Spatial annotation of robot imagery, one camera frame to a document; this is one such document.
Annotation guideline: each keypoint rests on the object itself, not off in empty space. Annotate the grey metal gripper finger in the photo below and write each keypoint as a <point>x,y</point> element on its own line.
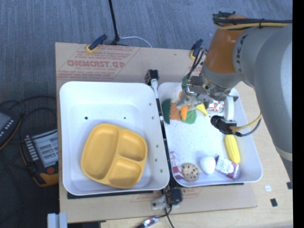
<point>195,101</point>
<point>183,100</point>

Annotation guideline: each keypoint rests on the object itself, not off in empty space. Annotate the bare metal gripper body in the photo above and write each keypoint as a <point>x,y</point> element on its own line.
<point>202,88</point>

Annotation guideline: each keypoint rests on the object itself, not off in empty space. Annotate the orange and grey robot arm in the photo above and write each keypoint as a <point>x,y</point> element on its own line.
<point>261,63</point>

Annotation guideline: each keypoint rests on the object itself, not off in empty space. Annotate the yellow cone-shaped toy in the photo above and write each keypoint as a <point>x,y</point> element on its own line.
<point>202,108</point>

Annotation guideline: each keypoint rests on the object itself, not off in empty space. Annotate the large orange carrot green top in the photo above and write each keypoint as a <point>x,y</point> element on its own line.
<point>174,113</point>

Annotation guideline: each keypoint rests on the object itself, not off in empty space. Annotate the small orange carrot green leaves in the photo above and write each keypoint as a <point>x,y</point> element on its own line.
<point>190,117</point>

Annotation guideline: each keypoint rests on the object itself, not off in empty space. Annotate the red and white can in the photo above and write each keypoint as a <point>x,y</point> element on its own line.
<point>215,106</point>

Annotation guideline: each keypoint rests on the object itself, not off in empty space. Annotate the thin black and white rod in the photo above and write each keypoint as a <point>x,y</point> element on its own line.
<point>163,129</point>

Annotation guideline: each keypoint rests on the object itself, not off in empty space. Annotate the white plastic tray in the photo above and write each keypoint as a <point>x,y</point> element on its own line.
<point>107,98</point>
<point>197,139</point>

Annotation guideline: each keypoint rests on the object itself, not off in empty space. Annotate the yellow corn cob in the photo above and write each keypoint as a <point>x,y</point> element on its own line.
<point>232,148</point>

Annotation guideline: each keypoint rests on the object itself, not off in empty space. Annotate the white egg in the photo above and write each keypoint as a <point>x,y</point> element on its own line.
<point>208,165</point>

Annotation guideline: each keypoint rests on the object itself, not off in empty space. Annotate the small red and white carton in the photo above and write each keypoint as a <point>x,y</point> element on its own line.
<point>176,168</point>

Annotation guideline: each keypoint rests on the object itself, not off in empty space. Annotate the chocolate chip biscuit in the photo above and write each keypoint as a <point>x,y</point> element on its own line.
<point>190,172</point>

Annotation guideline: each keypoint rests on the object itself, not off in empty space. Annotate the large red and white carton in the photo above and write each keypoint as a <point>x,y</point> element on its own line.
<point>226,167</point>

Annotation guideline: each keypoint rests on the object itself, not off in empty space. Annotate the brown cardboard board red print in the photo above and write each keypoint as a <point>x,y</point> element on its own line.
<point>99,63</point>

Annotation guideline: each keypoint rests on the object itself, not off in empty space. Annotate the yellow divided plate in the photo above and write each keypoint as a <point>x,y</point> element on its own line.
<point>102,148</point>

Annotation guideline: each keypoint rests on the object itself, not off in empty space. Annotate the black tripod stand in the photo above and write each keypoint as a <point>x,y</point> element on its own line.
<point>113,20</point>

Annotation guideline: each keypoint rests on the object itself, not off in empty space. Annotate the black cylinder on white bracket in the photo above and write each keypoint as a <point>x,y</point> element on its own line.
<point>223,123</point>

